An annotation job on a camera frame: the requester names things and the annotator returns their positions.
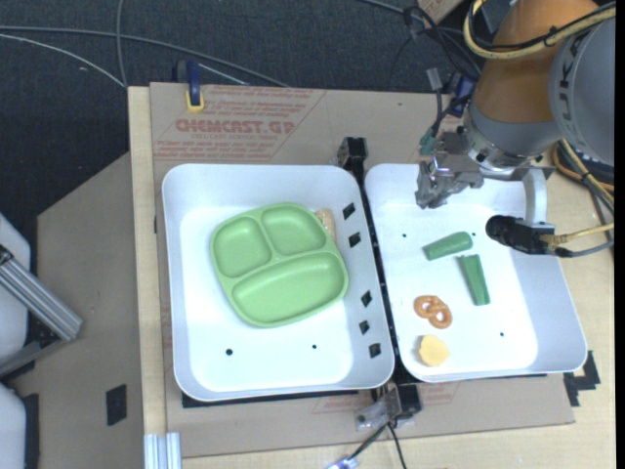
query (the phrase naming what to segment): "white tray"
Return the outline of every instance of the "white tray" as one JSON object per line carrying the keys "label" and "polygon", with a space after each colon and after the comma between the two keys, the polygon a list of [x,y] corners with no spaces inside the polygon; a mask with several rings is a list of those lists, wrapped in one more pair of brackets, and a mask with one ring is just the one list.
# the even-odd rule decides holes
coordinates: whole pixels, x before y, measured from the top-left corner
{"label": "white tray", "polygon": [[[407,370],[427,382],[571,371],[586,360],[586,342],[558,258],[528,255],[487,237],[493,215],[524,216],[522,183],[486,180],[478,190],[454,194],[440,208],[415,204],[419,167],[383,164],[366,175],[365,188],[378,236]],[[473,235],[470,250],[429,261],[423,247],[447,235]],[[491,302],[475,306],[458,255],[478,254]],[[446,329],[418,317],[413,302],[436,295],[452,313]],[[433,334],[450,357],[423,364],[422,335]]]}
{"label": "white tray", "polygon": [[0,383],[0,469],[25,466],[26,408],[21,399]]}
{"label": "white tray", "polygon": [[[373,389],[389,380],[395,357],[351,174],[330,165],[184,164],[165,176],[162,194],[174,371],[189,396],[211,402]],[[236,315],[219,285],[210,235],[232,216],[286,201],[332,210],[349,288],[340,302],[305,320],[253,327]],[[344,219],[350,204],[354,213]],[[350,247],[356,233],[360,242]]]}

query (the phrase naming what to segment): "metal clamp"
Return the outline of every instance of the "metal clamp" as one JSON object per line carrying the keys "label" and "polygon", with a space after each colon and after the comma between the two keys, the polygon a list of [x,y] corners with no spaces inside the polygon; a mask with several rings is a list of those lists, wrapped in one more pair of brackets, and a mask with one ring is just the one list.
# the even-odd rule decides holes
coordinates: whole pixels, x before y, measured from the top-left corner
{"label": "metal clamp", "polygon": [[366,431],[380,429],[401,414],[401,401],[397,388],[381,397],[376,403],[355,413],[355,429]]}
{"label": "metal clamp", "polygon": [[145,435],[144,467],[145,469],[182,469],[180,433],[167,433],[165,436]]}
{"label": "metal clamp", "polygon": [[[0,285],[58,336],[60,342],[76,339],[82,319],[51,293],[35,275],[18,262],[9,249],[1,244]],[[31,362],[50,347],[52,346],[41,346],[37,342],[28,344],[7,362],[0,363],[0,377]]]}

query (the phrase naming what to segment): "black hole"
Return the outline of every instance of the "black hole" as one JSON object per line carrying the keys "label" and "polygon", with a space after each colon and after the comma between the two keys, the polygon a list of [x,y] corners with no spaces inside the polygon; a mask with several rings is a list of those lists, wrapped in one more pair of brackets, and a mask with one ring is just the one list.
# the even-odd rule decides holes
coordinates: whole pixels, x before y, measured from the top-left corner
{"label": "black hole", "polygon": [[369,356],[371,358],[375,358],[376,356],[378,356],[380,353],[382,353],[382,348],[380,346],[380,344],[371,344],[369,346]]}
{"label": "black hole", "polygon": [[112,426],[127,416],[126,384],[106,391],[106,425]]}
{"label": "black hole", "polygon": [[343,219],[347,220],[355,212],[355,206],[353,203],[350,203],[347,207],[343,209]]}
{"label": "black hole", "polygon": [[366,308],[369,305],[369,303],[373,300],[373,297],[371,297],[371,292],[369,290],[364,292],[364,295],[360,297],[360,300],[362,301],[362,305]]}
{"label": "black hole", "polygon": [[369,321],[365,320],[365,321],[361,321],[358,326],[360,327],[360,333],[362,333],[362,335],[364,335],[365,333],[367,333],[367,330],[370,328],[369,326]]}
{"label": "black hole", "polygon": [[350,247],[356,246],[360,243],[360,233],[354,233],[350,236]]}

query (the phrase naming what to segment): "green divided plate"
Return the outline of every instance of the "green divided plate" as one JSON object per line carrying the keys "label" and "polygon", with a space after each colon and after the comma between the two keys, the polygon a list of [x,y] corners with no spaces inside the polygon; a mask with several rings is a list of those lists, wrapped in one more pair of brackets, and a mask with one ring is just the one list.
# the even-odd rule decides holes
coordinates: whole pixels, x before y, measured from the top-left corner
{"label": "green divided plate", "polygon": [[278,203],[221,223],[210,254],[226,296],[245,321],[272,327],[302,320],[343,298],[348,272],[308,208]]}

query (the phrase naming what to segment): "green food piece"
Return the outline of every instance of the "green food piece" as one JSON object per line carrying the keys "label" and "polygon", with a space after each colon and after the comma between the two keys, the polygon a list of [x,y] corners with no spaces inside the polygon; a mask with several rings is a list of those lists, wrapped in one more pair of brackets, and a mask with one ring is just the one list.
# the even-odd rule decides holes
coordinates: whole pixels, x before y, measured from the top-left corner
{"label": "green food piece", "polygon": [[471,235],[465,232],[454,233],[423,247],[429,261],[468,250],[473,246]]}
{"label": "green food piece", "polygon": [[490,296],[488,295],[488,287],[486,286],[486,278],[481,266],[479,255],[462,255],[460,256],[460,266],[465,274],[473,301],[476,306],[484,306],[490,304]]}
{"label": "green food piece", "polygon": [[428,132],[421,138],[419,144],[421,145],[419,149],[419,153],[422,155],[430,155],[432,154],[432,150],[434,148],[434,144],[437,141],[437,135],[432,130],[432,127],[428,129]]}

